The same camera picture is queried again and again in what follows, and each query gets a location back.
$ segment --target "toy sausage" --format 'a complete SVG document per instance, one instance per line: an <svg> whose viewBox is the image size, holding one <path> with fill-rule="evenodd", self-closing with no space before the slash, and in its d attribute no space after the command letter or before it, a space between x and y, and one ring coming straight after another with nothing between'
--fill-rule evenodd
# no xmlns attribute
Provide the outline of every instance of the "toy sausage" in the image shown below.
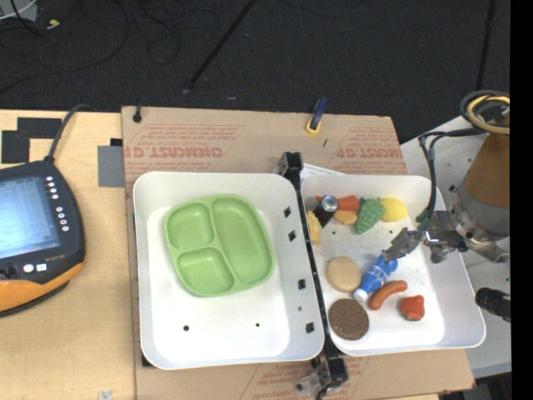
<svg viewBox="0 0 533 400"><path fill-rule="evenodd" d="M403 292L405 290L407 290L407 283L403 280L387 282L378 291L376 291L374 295L372 295L372 298L368 303L368 307L371 310L379 310L383 302L390 297L390 295L393 293Z"/></svg>

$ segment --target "button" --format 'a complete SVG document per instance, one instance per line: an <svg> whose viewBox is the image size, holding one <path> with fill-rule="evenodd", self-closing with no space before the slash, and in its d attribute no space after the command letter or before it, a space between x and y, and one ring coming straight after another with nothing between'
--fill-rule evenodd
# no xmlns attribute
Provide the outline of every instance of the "button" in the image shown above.
<svg viewBox="0 0 533 400"><path fill-rule="evenodd" d="M22 270L25 273L33 273L33 271L35 270L35 266L32 263L25 263L24 267L22 267Z"/></svg>

